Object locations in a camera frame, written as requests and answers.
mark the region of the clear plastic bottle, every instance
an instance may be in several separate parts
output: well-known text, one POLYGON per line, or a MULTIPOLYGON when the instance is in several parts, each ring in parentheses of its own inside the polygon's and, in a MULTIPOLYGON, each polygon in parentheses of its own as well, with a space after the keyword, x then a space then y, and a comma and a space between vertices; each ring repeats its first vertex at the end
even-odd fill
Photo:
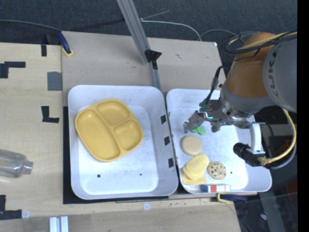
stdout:
POLYGON ((33 162, 20 153, 0 149, 0 175, 18 178, 31 174, 33 162))

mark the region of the divided yellow plate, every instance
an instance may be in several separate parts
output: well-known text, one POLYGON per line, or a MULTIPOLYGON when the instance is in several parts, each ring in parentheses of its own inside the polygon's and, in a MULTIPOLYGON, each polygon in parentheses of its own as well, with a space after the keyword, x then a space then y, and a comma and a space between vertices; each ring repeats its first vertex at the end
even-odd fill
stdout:
POLYGON ((143 130, 135 115, 120 100, 108 99, 82 110, 75 128, 90 154, 99 161, 113 161, 136 149, 143 130))

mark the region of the robotic hand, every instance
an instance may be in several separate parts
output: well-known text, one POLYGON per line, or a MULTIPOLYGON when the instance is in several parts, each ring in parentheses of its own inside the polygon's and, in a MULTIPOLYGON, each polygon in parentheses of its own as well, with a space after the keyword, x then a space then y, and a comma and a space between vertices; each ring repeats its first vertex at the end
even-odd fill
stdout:
POLYGON ((264 107, 278 105, 295 131, 288 111, 297 112, 297 32, 279 35, 260 32, 251 35, 241 48, 229 49, 237 39, 239 37, 233 37, 224 45, 224 51, 236 54, 236 57, 221 87, 220 98, 211 100, 211 94, 218 85, 222 67, 215 74, 209 95, 199 104, 200 110, 195 111, 183 127, 187 133, 208 121, 212 132, 217 132, 223 125, 250 129, 251 147, 237 143, 233 151, 251 166, 267 167, 277 159, 264 157, 261 147, 256 146, 260 128, 247 119, 264 107))

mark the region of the white tray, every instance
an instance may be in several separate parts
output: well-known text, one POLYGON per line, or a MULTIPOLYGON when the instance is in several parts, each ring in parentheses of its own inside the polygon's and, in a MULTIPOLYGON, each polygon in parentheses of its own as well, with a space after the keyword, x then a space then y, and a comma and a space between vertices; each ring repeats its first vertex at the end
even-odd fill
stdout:
MULTIPOLYGON (((183 188, 192 194, 205 193, 200 185, 186 185, 182 181, 182 168, 192 158, 181 149, 181 140, 187 135, 198 137, 203 144, 202 153, 206 154, 210 161, 219 161, 226 167, 224 180, 212 179, 207 171, 205 177, 207 184, 229 184, 230 192, 263 192, 270 189, 272 179, 270 171, 264 167, 252 167, 233 152, 235 143, 241 142, 251 145, 249 129, 239 129, 235 126, 222 126, 218 132, 211 132, 211 125, 205 121, 202 126, 206 128, 206 134, 201 136, 197 133, 184 133, 183 124, 195 110, 199 110, 209 90, 199 89, 172 89, 167 94, 167 110, 169 113, 170 130, 172 134, 179 178, 183 188)), ((211 99, 218 99, 219 90, 215 90, 211 99)))
POLYGON ((166 107, 155 87, 79 85, 68 95, 71 186, 85 200, 168 196, 178 177, 166 107), (138 119, 144 138, 132 152, 111 162, 94 159, 74 121, 84 108, 106 99, 124 102, 138 119))

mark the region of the wooden table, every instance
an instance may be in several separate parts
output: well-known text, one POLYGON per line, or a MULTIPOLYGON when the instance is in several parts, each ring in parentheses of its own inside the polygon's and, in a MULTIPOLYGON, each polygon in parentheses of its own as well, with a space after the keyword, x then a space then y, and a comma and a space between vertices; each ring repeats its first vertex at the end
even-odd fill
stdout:
MULTIPOLYGON (((30 214, 27 219, 0 221, 0 231, 27 231, 23 229, 29 223, 48 228, 49 217, 69 216, 71 231, 123 231, 126 226, 126 231, 208 228, 239 232, 233 203, 213 202, 205 195, 175 193, 163 200, 63 204, 63 107, 69 89, 78 84, 151 85, 148 65, 141 63, 131 37, 63 33, 74 51, 72 57, 66 57, 58 45, 47 45, 44 56, 45 46, 0 43, 1 64, 26 63, 25 68, 9 68, 8 78, 0 78, 0 148, 25 154, 34 162, 30 175, 0 177, 6 210, 22 209, 30 214), (98 52, 102 54, 89 48, 85 52, 87 41, 101 47, 98 52), (99 67, 104 75, 98 74, 99 67), (50 73, 62 74, 62 90, 49 87, 54 82, 48 80, 50 73), (43 122, 42 106, 49 106, 49 117, 59 118, 59 122, 43 122), (149 210, 144 210, 145 203, 149 210)), ((162 52, 157 63, 163 93, 176 87, 210 87, 221 65, 214 43, 154 38, 149 42, 153 50, 162 52)))

